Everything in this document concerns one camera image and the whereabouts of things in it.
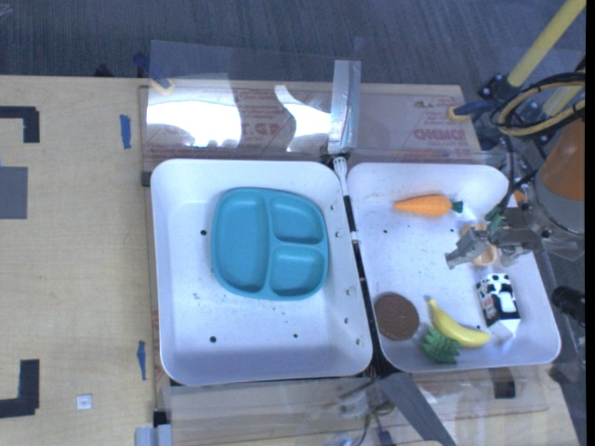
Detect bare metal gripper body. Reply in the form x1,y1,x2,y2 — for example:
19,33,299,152
486,205,546,269

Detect orange round toy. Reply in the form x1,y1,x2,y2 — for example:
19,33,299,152
460,222,501,268

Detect black and white milk carton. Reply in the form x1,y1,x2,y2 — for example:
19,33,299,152
474,272,522,339

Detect white plastic tray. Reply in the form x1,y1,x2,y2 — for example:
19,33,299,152
149,157,375,387
345,161,562,374

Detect orange carrot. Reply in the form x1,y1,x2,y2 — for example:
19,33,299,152
392,193,465,218

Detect yellow banana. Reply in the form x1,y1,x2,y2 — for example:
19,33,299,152
427,296,493,349

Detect brown round biscuit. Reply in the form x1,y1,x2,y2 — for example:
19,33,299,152
373,292,421,342

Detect green broccoli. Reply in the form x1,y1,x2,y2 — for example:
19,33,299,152
419,326,462,366

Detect brown cardboard board red print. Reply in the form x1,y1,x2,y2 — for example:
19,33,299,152
138,83,550,420

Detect blue divided plate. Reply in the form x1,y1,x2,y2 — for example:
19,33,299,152
209,186,331,302

